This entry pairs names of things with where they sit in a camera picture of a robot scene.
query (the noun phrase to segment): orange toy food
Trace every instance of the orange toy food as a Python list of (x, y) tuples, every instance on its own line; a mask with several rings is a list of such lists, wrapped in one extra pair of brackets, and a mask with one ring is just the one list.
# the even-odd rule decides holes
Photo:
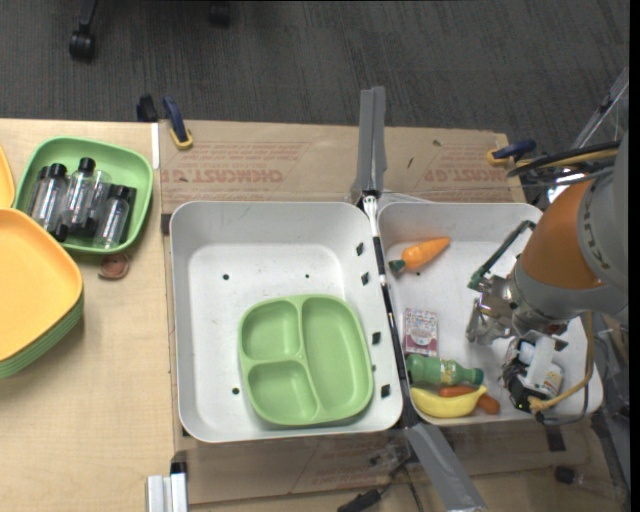
[(450, 242), (451, 239), (448, 236), (443, 236), (411, 245), (402, 251), (402, 259), (389, 262), (389, 268), (397, 274), (404, 268), (421, 267), (440, 254)]
[[(473, 393), (475, 390), (476, 388), (474, 387), (464, 385), (446, 386), (438, 390), (438, 395), (450, 398), (452, 396), (460, 396), (466, 395), (467, 393)], [(480, 396), (477, 405), (487, 414), (498, 414), (500, 412), (500, 402), (498, 402), (492, 396), (489, 396), (487, 393)]]

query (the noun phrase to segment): wooden table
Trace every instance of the wooden table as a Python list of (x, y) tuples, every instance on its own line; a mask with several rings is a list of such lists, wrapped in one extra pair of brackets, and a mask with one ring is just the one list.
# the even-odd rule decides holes
[[(4, 119), (0, 144), (17, 183), (37, 145), (59, 135), (111, 142), (157, 161), (161, 153), (154, 129), (143, 123)], [(161, 135), (162, 130), (166, 125), (160, 125)], [(161, 212), (156, 172), (148, 221), (129, 252), (129, 274), (119, 281), (102, 280), (97, 258), (76, 257), (85, 286), (83, 319), (34, 364), (0, 380), (0, 510), (143, 511), (146, 478), (168, 473), (180, 435), (172, 408), (170, 290)], [(563, 457), (536, 444), (544, 439), (537, 425), (518, 428), (498, 435), (452, 432), (457, 452), (491, 510), (619, 510), (553, 480), (551, 467), (559, 461), (581, 464), (603, 481), (608, 478), (588, 421), (567, 430)], [(524, 470), (505, 466), (507, 459), (501, 458), (514, 443), (526, 448), (520, 452), (529, 462)], [(224, 468), (216, 474), (224, 475)], [(412, 478), (426, 509), (443, 510), (424, 475), (416, 470)], [(206, 481), (194, 480), (198, 486)], [(417, 510), (406, 481), (400, 478), (392, 486), (378, 510)], [(251, 486), (237, 478), (223, 484)], [(194, 505), (193, 510), (336, 510), (355, 494), (336, 490)]]

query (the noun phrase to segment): chair wheel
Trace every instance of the chair wheel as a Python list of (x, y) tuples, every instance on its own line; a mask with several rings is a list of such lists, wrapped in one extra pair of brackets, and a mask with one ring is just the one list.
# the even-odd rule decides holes
[(211, 2), (209, 8), (209, 21), (214, 25), (228, 27), (231, 23), (231, 9), (229, 2)]
[(73, 58), (91, 60), (96, 39), (91, 34), (75, 31), (69, 41), (69, 53)]

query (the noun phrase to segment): brown round object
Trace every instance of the brown round object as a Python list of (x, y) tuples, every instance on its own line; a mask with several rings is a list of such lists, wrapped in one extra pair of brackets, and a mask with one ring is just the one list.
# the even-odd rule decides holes
[(100, 261), (98, 275), (103, 279), (122, 279), (129, 272), (129, 258), (123, 252), (107, 254)]

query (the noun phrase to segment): carrot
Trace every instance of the carrot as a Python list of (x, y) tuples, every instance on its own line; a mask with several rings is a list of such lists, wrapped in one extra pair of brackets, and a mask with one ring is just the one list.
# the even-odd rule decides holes
[[(452, 397), (466, 395), (467, 393), (472, 393), (473, 391), (476, 391), (476, 388), (473, 388), (471, 386), (445, 386), (438, 390), (438, 395), (444, 397)], [(489, 394), (487, 393), (480, 396), (477, 405), (487, 414), (498, 414), (500, 412), (500, 402), (498, 402), (492, 396), (489, 396)]]
[(421, 267), (440, 254), (450, 242), (451, 238), (443, 236), (411, 245), (402, 251), (402, 259), (390, 261), (389, 267), (395, 273), (402, 271), (405, 267), (409, 269)]

